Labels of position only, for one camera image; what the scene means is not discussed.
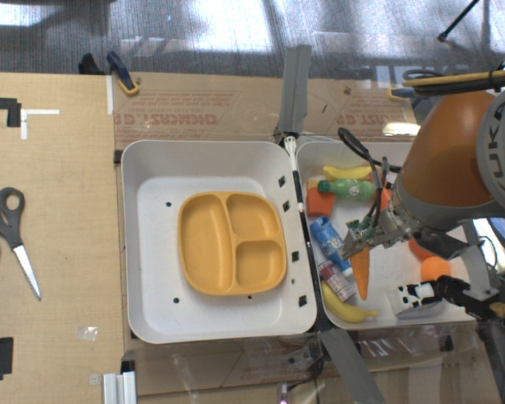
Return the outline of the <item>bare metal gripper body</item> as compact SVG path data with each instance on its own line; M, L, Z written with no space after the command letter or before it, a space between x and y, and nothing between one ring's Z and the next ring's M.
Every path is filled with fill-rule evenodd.
M399 212L387 207L380 212L375 234L372 236L373 246L392 247L398 242L407 241L416 232L421 232L424 224L416 220L406 211Z

